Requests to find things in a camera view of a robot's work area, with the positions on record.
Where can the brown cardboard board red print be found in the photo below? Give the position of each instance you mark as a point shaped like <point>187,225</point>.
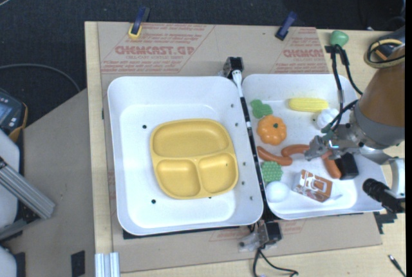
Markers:
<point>193,47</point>

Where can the brown and white carton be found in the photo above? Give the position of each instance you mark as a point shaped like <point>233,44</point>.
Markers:
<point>313,187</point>

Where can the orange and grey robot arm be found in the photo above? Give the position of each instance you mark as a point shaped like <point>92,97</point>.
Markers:
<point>383,92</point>

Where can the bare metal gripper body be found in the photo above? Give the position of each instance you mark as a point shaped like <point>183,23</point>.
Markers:
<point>349,138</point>

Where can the white garlic bulb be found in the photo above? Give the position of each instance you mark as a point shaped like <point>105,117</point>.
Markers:
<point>325,118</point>

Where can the orange pumpkin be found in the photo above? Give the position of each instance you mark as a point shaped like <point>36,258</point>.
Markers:
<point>272,130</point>

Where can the black box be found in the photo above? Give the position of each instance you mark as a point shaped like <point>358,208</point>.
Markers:
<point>347,167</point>

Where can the black cylinder on white bracket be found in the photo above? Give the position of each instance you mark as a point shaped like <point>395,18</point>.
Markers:
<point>381,192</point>

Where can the yellow corn cob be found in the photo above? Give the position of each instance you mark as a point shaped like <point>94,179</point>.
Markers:
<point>308,104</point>

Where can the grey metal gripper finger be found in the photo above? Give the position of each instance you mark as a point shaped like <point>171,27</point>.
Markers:
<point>318,142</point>
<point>313,154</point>

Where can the green broccoli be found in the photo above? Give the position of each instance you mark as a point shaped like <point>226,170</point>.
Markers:
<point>260,109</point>

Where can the green grapes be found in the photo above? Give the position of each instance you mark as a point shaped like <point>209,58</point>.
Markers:
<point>272,172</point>

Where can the thin black and white rod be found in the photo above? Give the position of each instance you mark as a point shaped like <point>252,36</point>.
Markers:
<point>248,122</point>

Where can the white plastic tray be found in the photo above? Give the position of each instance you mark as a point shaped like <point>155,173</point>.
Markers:
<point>305,209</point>
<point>135,153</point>

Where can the white egg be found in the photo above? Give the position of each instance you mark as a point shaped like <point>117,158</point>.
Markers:
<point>277,192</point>

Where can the green pepper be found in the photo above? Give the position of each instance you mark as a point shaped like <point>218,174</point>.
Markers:
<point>339,38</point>

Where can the yellow divided plate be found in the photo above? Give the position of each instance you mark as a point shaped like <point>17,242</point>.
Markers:
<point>193,156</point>

